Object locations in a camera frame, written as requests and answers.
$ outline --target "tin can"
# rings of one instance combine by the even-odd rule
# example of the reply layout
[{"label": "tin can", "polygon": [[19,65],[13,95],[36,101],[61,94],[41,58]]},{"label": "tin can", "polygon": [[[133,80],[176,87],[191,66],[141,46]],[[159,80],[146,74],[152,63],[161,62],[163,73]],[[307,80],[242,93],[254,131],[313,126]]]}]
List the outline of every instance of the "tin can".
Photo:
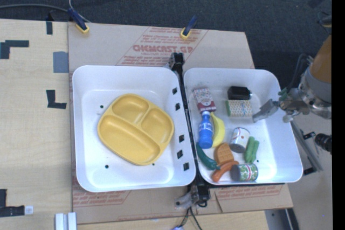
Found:
[{"label": "tin can", "polygon": [[250,133],[244,128],[236,128],[233,130],[232,138],[230,141],[230,148],[232,151],[243,154],[249,140]]},{"label": "tin can", "polygon": [[258,167],[255,164],[233,165],[230,176],[234,181],[248,182],[258,178]]}]

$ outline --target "floor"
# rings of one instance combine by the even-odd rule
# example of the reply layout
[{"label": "floor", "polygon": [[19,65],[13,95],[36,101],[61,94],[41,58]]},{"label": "floor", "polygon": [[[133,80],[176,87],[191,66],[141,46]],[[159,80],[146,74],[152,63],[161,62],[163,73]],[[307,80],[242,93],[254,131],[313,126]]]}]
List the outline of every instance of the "floor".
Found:
[{"label": "floor", "polygon": [[[304,135],[311,132],[332,134],[332,121],[314,114],[299,115],[294,121]],[[282,211],[267,211],[270,230],[333,229],[332,155],[316,145],[312,138],[305,142],[319,161],[322,170],[304,175],[298,182],[288,184],[297,226],[291,226]],[[298,148],[303,168],[311,168],[308,156],[299,142]]]}]

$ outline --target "wooden table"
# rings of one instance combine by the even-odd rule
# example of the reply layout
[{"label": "wooden table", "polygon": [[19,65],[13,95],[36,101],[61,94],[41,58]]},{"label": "wooden table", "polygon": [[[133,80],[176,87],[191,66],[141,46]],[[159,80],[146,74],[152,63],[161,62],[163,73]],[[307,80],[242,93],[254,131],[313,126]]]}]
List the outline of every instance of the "wooden table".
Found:
[{"label": "wooden table", "polygon": [[[47,90],[69,103],[68,73],[54,73],[53,53],[68,52],[67,23],[0,19],[0,42],[28,40],[0,59],[0,189],[7,206],[32,215],[0,218],[1,229],[54,229],[56,213],[72,212],[70,109],[48,108]],[[203,229],[268,229],[264,211],[199,215]],[[182,218],[78,225],[78,229],[172,229]],[[197,229],[192,218],[184,226]]]}]

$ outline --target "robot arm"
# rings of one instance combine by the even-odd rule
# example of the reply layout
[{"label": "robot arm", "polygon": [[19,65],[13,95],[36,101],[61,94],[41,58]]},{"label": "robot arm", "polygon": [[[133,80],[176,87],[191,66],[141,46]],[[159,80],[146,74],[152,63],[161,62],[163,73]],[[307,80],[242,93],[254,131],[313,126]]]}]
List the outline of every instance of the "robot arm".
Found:
[{"label": "robot arm", "polygon": [[323,43],[314,60],[302,74],[297,88],[283,89],[279,107],[287,116],[312,112],[332,118],[332,35]]}]

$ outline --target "green vegetable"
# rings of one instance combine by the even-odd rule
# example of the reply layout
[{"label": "green vegetable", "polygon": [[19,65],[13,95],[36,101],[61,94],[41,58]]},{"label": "green vegetable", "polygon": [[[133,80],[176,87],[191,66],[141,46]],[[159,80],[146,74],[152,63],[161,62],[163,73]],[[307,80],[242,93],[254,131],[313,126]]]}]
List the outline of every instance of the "green vegetable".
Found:
[{"label": "green vegetable", "polygon": [[254,141],[254,147],[253,147],[252,157],[251,157],[249,163],[253,163],[253,162],[255,161],[255,159],[257,159],[257,151],[258,151],[258,148],[259,148],[259,144],[260,144],[259,141],[257,141],[257,140]]},{"label": "green vegetable", "polygon": [[220,170],[220,166],[217,165],[217,162],[206,155],[203,149],[199,146],[199,143],[196,143],[196,152],[198,153],[198,157],[200,158],[201,162],[209,170]]},{"label": "green vegetable", "polygon": [[252,159],[254,142],[255,142],[255,138],[253,136],[250,136],[247,143],[246,151],[244,152],[244,159],[247,163],[249,163]]}]

